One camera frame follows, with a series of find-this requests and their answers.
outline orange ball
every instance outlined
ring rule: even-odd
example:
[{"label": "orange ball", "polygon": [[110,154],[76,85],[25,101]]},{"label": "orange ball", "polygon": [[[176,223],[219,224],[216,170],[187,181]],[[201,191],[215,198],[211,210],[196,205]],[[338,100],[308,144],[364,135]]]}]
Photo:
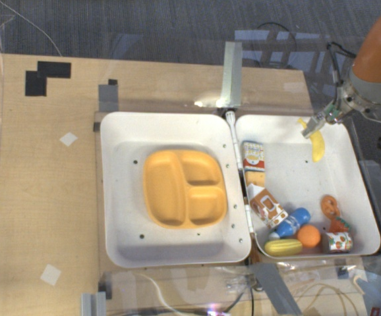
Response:
[{"label": "orange ball", "polygon": [[320,231],[311,224],[305,224],[299,229],[297,239],[305,248],[316,247],[321,241]]}]

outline black tape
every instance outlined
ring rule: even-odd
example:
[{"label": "black tape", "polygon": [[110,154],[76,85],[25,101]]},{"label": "black tape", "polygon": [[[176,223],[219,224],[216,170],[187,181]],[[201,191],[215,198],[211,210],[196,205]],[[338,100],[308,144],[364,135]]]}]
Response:
[{"label": "black tape", "polygon": [[101,123],[100,122],[94,122],[93,131],[94,132],[100,132]]},{"label": "black tape", "polygon": [[25,96],[47,96],[47,78],[39,77],[36,71],[27,71]]},{"label": "black tape", "polygon": [[38,61],[39,78],[71,78],[70,63]]}]

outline yellow corn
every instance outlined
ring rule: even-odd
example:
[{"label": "yellow corn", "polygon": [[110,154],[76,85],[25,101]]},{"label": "yellow corn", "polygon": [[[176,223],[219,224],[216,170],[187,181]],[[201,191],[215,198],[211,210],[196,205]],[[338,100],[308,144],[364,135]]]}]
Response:
[{"label": "yellow corn", "polygon": [[296,239],[274,240],[268,241],[264,249],[271,256],[292,256],[302,251],[302,243]]}]

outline cable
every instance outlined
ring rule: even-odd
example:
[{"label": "cable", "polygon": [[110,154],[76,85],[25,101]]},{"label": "cable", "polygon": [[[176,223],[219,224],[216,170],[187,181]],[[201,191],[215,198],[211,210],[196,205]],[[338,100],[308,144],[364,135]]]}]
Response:
[{"label": "cable", "polygon": [[295,51],[297,51],[297,41],[296,41],[296,37],[293,35],[292,32],[290,32],[290,30],[289,30],[286,26],[284,26],[284,25],[282,25],[282,24],[279,24],[278,22],[268,21],[268,22],[264,22],[264,23],[260,24],[258,27],[256,27],[256,29],[259,29],[259,28],[261,28],[261,27],[263,27],[263,26],[266,26],[267,24],[274,24],[274,25],[276,25],[276,26],[282,27],[287,33],[289,33],[290,36],[293,38],[293,41],[295,42]]},{"label": "cable", "polygon": [[38,29],[42,34],[44,34],[46,36],[46,38],[51,42],[51,44],[54,46],[54,48],[56,49],[56,52],[59,54],[59,56],[63,57],[63,55],[61,54],[59,48],[57,47],[57,45],[55,44],[55,42],[53,41],[53,39],[50,37],[50,35],[48,35],[44,30],[42,30],[39,26],[37,26],[36,24],[34,24],[31,20],[28,20],[25,16],[21,15],[20,13],[16,12],[12,7],[6,5],[4,2],[2,2],[2,0],[0,0],[0,4],[2,4],[4,7],[6,7],[7,9],[9,9],[10,11],[14,12],[16,15],[18,15],[19,17],[21,17],[22,19],[24,19],[25,21],[27,21],[27,23],[29,23],[31,26],[35,27],[36,29]]},{"label": "cable", "polygon": [[227,308],[225,308],[223,312],[228,313],[236,304],[238,304],[244,293],[245,293],[245,291],[241,292],[239,294],[239,296],[237,296],[237,299],[231,305],[229,305]]},{"label": "cable", "polygon": [[337,42],[334,42],[334,41],[328,42],[328,43],[327,43],[327,48],[328,48],[328,46],[331,47],[332,45],[334,45],[334,46],[340,48],[340,50],[341,50],[343,53],[341,53],[341,52],[338,51],[339,54],[341,54],[341,55],[345,55],[345,56],[347,56],[347,57],[351,57],[352,59],[355,59],[355,58],[356,58],[356,54],[355,54],[355,53],[352,53],[351,51],[348,51],[347,49],[343,48],[343,46],[342,46],[341,44],[337,43]]},{"label": "cable", "polygon": [[[123,313],[123,314],[115,314],[115,315],[121,315],[121,316],[150,316],[150,315],[160,315],[160,314],[163,314],[163,313],[171,313],[171,312],[174,312],[174,313],[178,313],[180,315],[184,315],[184,314],[193,314],[193,315],[201,315],[201,316],[206,316],[208,311],[205,310],[205,309],[176,309],[174,307],[171,307],[165,300],[164,300],[164,297],[163,297],[163,294],[161,292],[161,289],[160,287],[158,286],[157,282],[145,275],[145,274],[142,274],[142,273],[139,273],[138,275],[144,277],[144,278],[147,278],[148,280],[150,280],[152,282],[152,284],[155,286],[156,290],[157,290],[157,295],[158,295],[158,299],[160,300],[160,302],[162,304],[164,304],[164,306],[166,306],[167,308],[165,309],[147,309],[147,310],[142,310],[142,311],[136,311],[136,312],[131,312],[131,313]],[[241,300],[243,294],[245,293],[245,291],[241,292],[236,300],[231,304],[229,305],[227,308],[224,309],[224,313],[228,313],[236,304],[239,303],[239,301]]]},{"label": "cable", "polygon": [[[333,46],[340,48],[341,51],[333,51],[333,49],[332,49]],[[336,103],[337,103],[336,108],[340,109],[341,99],[338,97],[338,88],[341,87],[341,85],[343,84],[343,81],[341,80],[340,69],[338,67],[336,54],[340,54],[340,55],[343,55],[346,57],[350,57],[352,59],[354,59],[356,57],[356,54],[352,53],[351,51],[348,51],[347,49],[343,48],[342,45],[340,45],[339,43],[334,42],[334,41],[327,43],[327,50],[330,53],[331,62],[332,62],[332,66],[333,66],[333,80],[334,80],[334,84],[336,86],[336,90],[334,92],[334,97],[333,97],[332,103],[334,105],[336,105]]]},{"label": "cable", "polygon": [[[290,30],[284,26],[283,24],[280,24],[278,22],[274,22],[274,21],[268,21],[268,22],[263,22],[262,24],[260,24],[258,27],[256,27],[256,29],[260,29],[261,27],[263,26],[266,26],[268,24],[273,24],[275,26],[279,26],[281,28],[283,28],[286,32],[288,32],[290,34],[290,36],[293,38],[293,41],[295,43],[295,50],[294,51],[297,51],[297,41],[296,41],[296,37],[293,35],[292,32],[290,32]],[[253,46],[253,43],[251,43],[251,47],[252,47],[252,52],[255,52],[254,50],[254,46]],[[258,61],[256,59],[256,57],[254,57],[252,59],[252,61],[258,63],[258,66],[260,68],[262,68],[262,65],[261,65],[261,62],[260,60]],[[276,68],[276,69],[280,69],[280,68],[285,68],[285,69],[294,69],[290,64],[283,64],[283,63],[280,63],[280,62],[269,62],[267,65],[266,65],[268,68]]]},{"label": "cable", "polygon": [[350,298],[349,296],[347,296],[347,294],[343,293],[340,289],[338,289],[338,288],[336,288],[336,287],[333,287],[333,286],[331,286],[331,285],[329,285],[329,284],[324,284],[324,283],[316,283],[316,284],[313,284],[312,286],[308,287],[308,288],[307,288],[307,289],[306,289],[306,290],[299,296],[299,298],[297,299],[296,302],[298,302],[298,301],[299,301],[299,300],[300,300],[300,299],[301,299],[301,298],[308,292],[308,290],[310,290],[311,288],[313,288],[313,287],[315,287],[315,286],[321,286],[322,288],[319,289],[318,293],[315,295],[313,301],[312,301],[311,304],[308,306],[308,308],[309,308],[309,307],[310,307],[310,306],[311,306],[311,305],[318,299],[320,293],[321,293],[325,288],[328,288],[328,289],[333,290],[333,291],[337,294],[337,296],[338,296],[338,298],[340,299],[340,302],[341,302],[341,304],[342,304],[342,306],[343,306],[343,310],[344,310],[344,312],[345,312],[345,315],[347,314],[347,312],[346,312],[346,308],[345,308],[345,304],[344,304],[343,298],[342,298],[340,295],[343,295],[343,297],[345,297],[345,298],[349,301],[349,303],[352,305],[353,310],[355,311],[356,315],[359,316],[359,313],[357,312],[356,305],[353,303],[353,301],[351,300],[351,298]]},{"label": "cable", "polygon": [[254,292],[252,291],[252,288],[249,287],[250,291],[250,300],[251,300],[251,316],[254,316],[254,311],[255,311],[255,301],[254,301]]}]

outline black cable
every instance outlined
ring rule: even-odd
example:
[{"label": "black cable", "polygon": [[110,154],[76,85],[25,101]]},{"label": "black cable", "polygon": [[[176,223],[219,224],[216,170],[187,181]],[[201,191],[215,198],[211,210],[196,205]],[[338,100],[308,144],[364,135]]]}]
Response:
[{"label": "black cable", "polygon": [[[338,47],[341,51],[334,51],[332,49],[333,46]],[[337,107],[337,109],[340,109],[340,107],[341,107],[341,99],[338,98],[337,90],[343,84],[343,81],[341,80],[341,74],[340,74],[340,69],[338,67],[338,62],[337,62],[336,54],[340,54],[340,55],[343,55],[343,56],[346,56],[346,57],[350,57],[352,59],[354,59],[356,57],[356,54],[352,53],[351,51],[348,51],[347,49],[343,48],[342,45],[340,45],[339,43],[334,42],[334,41],[331,41],[331,42],[327,43],[327,50],[330,53],[331,62],[332,62],[332,66],[333,66],[333,71],[336,74],[336,76],[334,76],[334,79],[335,79],[334,82],[335,82],[335,85],[336,85],[336,91],[334,92],[334,98],[333,98],[332,103],[334,105],[336,105],[336,103],[337,103],[336,107]]]},{"label": "black cable", "polygon": [[345,56],[347,56],[347,57],[351,57],[352,59],[354,59],[354,58],[356,57],[356,54],[355,54],[355,53],[352,53],[351,51],[348,51],[346,48],[343,48],[343,46],[342,46],[341,44],[339,44],[339,43],[337,43],[337,42],[334,42],[334,41],[328,42],[328,43],[327,43],[327,48],[328,48],[328,46],[331,47],[332,45],[334,45],[334,46],[336,46],[336,47],[339,47],[340,50],[341,50],[342,52],[344,52],[344,53],[341,53],[342,55],[345,55]]},{"label": "black cable", "polygon": [[252,287],[249,288],[249,291],[250,291],[250,300],[252,302],[252,311],[251,311],[251,315],[254,316],[254,311],[255,311],[255,301],[254,301],[254,292],[252,291]]},{"label": "black cable", "polygon": [[[228,313],[233,307],[238,304],[243,296],[245,291],[241,292],[236,300],[229,305],[227,308],[224,309],[224,313]],[[147,310],[141,310],[141,311],[135,311],[135,312],[130,312],[130,313],[118,313],[114,314],[113,316],[156,316],[156,315],[161,315],[163,313],[172,313],[174,311],[178,311],[181,313],[192,313],[194,315],[198,316],[206,316],[208,313],[208,310],[205,309],[177,309],[177,308],[171,308],[171,309],[147,309]]]},{"label": "black cable", "polygon": [[[288,32],[290,34],[290,36],[293,38],[293,41],[295,43],[295,51],[297,51],[297,42],[296,42],[296,37],[293,35],[292,32],[290,32],[290,30],[284,26],[283,24],[280,24],[278,22],[274,22],[274,21],[268,21],[268,22],[263,22],[262,24],[260,24],[258,27],[256,27],[255,29],[260,29],[261,27],[263,26],[266,26],[268,24],[273,24],[275,26],[279,26],[281,28],[283,28],[286,32]],[[254,50],[254,46],[253,46],[253,43],[251,43],[251,47],[252,47],[252,51],[255,52]],[[256,60],[256,59],[252,59],[252,61],[256,62],[258,64],[258,66],[260,68],[262,68],[263,66],[261,65],[261,62]],[[276,68],[276,69],[281,69],[281,68],[284,68],[284,69],[294,69],[292,66],[290,65],[286,65],[286,64],[283,64],[283,63],[268,63],[267,65],[265,65],[266,67],[268,68]]]},{"label": "black cable", "polygon": [[296,37],[293,35],[292,32],[290,32],[290,30],[286,26],[284,26],[282,24],[279,24],[278,22],[268,21],[268,22],[264,22],[264,23],[260,24],[258,27],[256,27],[256,29],[259,29],[259,28],[261,28],[263,26],[266,26],[267,24],[274,24],[276,26],[279,26],[279,27],[283,28],[286,32],[288,32],[290,34],[290,36],[292,37],[293,41],[295,42],[295,51],[297,51]]},{"label": "black cable", "polygon": [[228,313],[236,304],[238,304],[244,293],[245,293],[245,291],[241,292],[239,294],[239,296],[237,296],[237,299],[231,305],[229,305],[227,308],[225,308],[223,312]]}]

